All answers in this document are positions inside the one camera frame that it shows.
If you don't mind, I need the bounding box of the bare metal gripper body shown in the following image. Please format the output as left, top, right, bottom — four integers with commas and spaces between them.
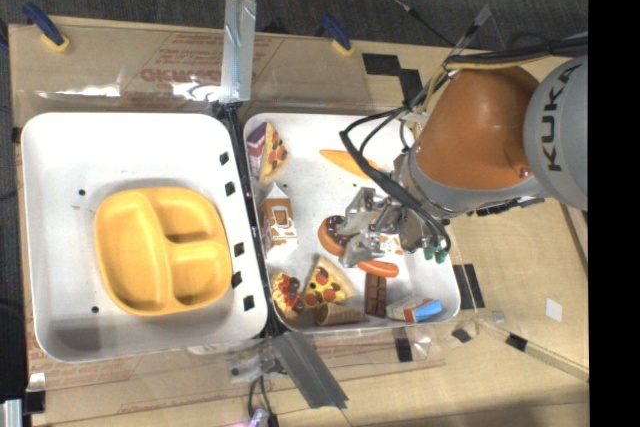
382, 153, 435, 254

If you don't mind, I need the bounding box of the white and orange packet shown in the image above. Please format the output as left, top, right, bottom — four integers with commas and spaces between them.
378, 234, 405, 257

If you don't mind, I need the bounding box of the red sausage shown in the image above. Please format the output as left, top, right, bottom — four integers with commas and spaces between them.
356, 258, 401, 279

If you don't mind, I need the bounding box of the brown chocolate doughnut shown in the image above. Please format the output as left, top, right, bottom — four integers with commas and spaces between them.
317, 214, 359, 258

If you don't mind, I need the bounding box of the white plastic tray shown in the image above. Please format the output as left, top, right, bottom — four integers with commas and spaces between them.
20, 111, 269, 363
242, 112, 462, 335

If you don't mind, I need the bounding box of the brown chocolate bar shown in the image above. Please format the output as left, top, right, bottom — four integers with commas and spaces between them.
363, 272, 388, 319

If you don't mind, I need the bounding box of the orange carrot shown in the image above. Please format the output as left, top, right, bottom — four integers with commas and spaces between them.
318, 148, 381, 180

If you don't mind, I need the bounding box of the toy pizza slice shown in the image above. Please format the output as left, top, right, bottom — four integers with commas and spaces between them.
258, 121, 292, 186
303, 254, 356, 309
270, 271, 306, 322

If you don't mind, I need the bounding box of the brown ice cream cone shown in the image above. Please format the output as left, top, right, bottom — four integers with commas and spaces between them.
313, 302, 368, 327

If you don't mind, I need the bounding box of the white blue and orange carton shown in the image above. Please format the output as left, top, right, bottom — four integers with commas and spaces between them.
385, 295, 444, 324

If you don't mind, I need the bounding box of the purple and white carton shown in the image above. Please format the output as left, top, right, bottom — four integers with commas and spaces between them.
246, 122, 269, 179

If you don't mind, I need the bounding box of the brown cardboard board red print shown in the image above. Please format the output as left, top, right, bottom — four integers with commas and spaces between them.
7, 14, 449, 427

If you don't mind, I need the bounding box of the yellow divided plate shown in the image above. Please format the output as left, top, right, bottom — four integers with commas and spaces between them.
93, 186, 234, 318

